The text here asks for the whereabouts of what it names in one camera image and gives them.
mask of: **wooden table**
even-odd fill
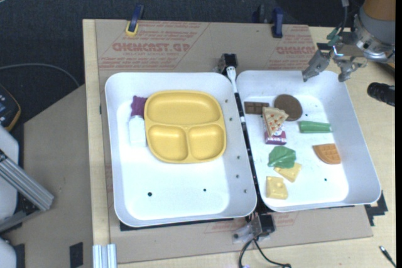
[[[101,98],[95,20],[85,19],[83,31],[93,243],[107,245],[111,242],[111,236],[107,211],[102,121],[99,114]],[[310,28],[316,43],[326,42],[325,37],[330,31],[331,28]],[[328,70],[339,73],[338,67],[333,62]],[[383,67],[369,63],[367,67],[352,74],[351,79],[347,81],[347,88],[379,176],[388,212],[384,216],[375,217],[375,226],[372,228],[374,236],[371,238],[267,249],[266,254],[271,260],[289,262],[292,267],[391,267],[381,253],[380,245],[383,245],[396,260],[395,108],[367,95],[367,87],[372,82],[392,85],[394,76]],[[238,252],[229,252],[137,262],[119,267],[237,267],[238,256]],[[251,267],[270,267],[256,250],[248,250],[243,263]]]

